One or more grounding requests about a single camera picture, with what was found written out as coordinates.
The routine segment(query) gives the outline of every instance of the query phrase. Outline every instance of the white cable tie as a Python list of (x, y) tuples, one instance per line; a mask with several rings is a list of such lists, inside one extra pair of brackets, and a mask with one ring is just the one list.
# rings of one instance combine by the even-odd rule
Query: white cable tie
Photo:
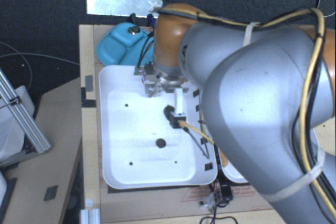
[(250, 45), (253, 28), (258, 24), (258, 22), (251, 22), (246, 26), (243, 47)]
[(322, 167), (326, 158), (325, 154), (325, 151), (319, 147), (317, 151), (317, 162), (312, 170), (310, 170), (308, 173), (306, 173), (284, 189), (274, 194), (261, 194), (261, 196), (263, 196), (263, 198), (268, 202), (278, 202), (292, 196), (303, 187), (309, 185), (322, 173)]

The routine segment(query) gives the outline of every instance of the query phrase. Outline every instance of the white container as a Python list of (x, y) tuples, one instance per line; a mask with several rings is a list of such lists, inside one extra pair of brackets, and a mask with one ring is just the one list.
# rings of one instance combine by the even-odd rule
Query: white container
[[(213, 146), (207, 143), (210, 159), (203, 156), (191, 137), (173, 129), (163, 114), (174, 106), (174, 94), (145, 95), (141, 76), (132, 66), (107, 66), (99, 74), (102, 170), (105, 181), (116, 189), (209, 184), (217, 176)], [(195, 86), (183, 94), (187, 122), (199, 127)], [(201, 136), (193, 133), (200, 142)], [(159, 148), (162, 139), (166, 146)], [(212, 169), (205, 169), (212, 164)]]
[[(21, 97), (21, 100), (30, 115), (34, 112), (34, 104), (26, 90), (26, 87), (17, 88), (16, 93)], [(0, 99), (0, 107), (5, 103)], [(19, 153), (22, 150), (25, 133), (14, 119), (8, 107), (0, 109), (0, 161)]]

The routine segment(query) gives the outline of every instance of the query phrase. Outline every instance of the black dot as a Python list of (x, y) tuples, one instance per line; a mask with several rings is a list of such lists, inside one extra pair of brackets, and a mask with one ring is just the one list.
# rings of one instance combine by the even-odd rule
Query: black dot
[(159, 148), (163, 148), (166, 146), (166, 141), (162, 138), (156, 140), (156, 145), (159, 147)]

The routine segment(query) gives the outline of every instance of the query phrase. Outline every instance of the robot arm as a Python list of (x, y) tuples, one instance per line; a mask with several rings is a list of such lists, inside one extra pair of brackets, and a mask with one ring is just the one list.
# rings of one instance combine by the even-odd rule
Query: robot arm
[[(201, 12), (184, 4), (173, 8)], [(294, 149), (302, 83), (313, 49), (305, 31), (285, 25), (256, 31), (250, 45), (243, 47), (242, 30), (160, 15), (154, 69), (160, 76), (186, 78), (199, 87), (215, 143), (285, 222), (335, 223), (310, 185), (274, 198), (305, 174)], [(335, 112), (334, 31), (327, 32), (325, 43), (311, 128)], [(335, 156), (325, 158), (324, 177), (335, 190)]]

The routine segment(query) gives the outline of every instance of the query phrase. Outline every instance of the white strap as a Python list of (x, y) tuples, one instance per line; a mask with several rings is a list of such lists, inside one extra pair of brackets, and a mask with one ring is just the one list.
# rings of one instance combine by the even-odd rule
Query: white strap
[(325, 160), (325, 151), (321, 148), (318, 148), (317, 152), (317, 162), (312, 170), (300, 177), (294, 183), (290, 184), (286, 188), (274, 193), (274, 194), (261, 194), (268, 202), (277, 202), (283, 199), (288, 198), (289, 196), (298, 192), (304, 186), (312, 183), (321, 173), (322, 167)]
[(245, 47), (245, 46), (247, 46), (251, 43), (253, 28), (258, 24), (259, 23), (257, 23), (257, 22), (251, 22), (248, 26), (246, 26), (243, 47)]

